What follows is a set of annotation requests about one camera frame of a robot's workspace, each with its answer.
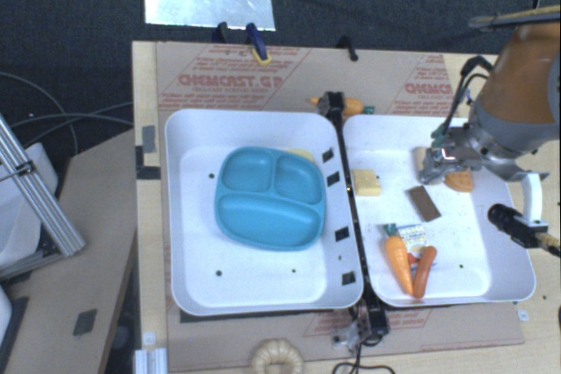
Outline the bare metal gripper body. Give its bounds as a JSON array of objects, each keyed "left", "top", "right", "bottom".
[{"left": 423, "top": 129, "right": 525, "bottom": 177}]

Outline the tan bread piece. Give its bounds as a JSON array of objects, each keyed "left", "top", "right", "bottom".
[{"left": 414, "top": 145, "right": 430, "bottom": 173}]

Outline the brown flat rectangle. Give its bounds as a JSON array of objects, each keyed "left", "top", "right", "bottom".
[{"left": 407, "top": 185, "right": 442, "bottom": 223}]

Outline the yellow square biscuit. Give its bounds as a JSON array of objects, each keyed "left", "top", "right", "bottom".
[{"left": 350, "top": 168, "right": 383, "bottom": 197}]

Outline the white printed packet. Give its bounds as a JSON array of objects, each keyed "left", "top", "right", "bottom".
[{"left": 395, "top": 223, "right": 429, "bottom": 266}]

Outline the thin black and white rod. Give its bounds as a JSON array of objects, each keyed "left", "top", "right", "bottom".
[{"left": 330, "top": 107, "right": 373, "bottom": 308}]

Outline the white plastic tray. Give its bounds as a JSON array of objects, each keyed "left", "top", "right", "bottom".
[
  {"left": 163, "top": 108, "right": 366, "bottom": 317},
  {"left": 340, "top": 113, "right": 537, "bottom": 308}
]

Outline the orange sausage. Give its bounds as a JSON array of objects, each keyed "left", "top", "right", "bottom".
[{"left": 411, "top": 245, "right": 438, "bottom": 300}]

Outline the orange carrot with green top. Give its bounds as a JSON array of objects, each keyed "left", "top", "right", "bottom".
[{"left": 309, "top": 96, "right": 378, "bottom": 116}]

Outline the blue divided plate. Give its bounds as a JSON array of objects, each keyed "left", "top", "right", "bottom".
[{"left": 214, "top": 145, "right": 327, "bottom": 252}]

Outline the brown cardboard board red print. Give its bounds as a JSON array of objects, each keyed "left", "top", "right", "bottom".
[{"left": 154, "top": 40, "right": 526, "bottom": 363}]

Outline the beige doughnut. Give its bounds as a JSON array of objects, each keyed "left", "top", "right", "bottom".
[{"left": 250, "top": 337, "right": 305, "bottom": 374}]

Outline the black cylinder on white bracket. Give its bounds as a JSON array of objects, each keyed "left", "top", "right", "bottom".
[{"left": 486, "top": 172, "right": 551, "bottom": 249}]

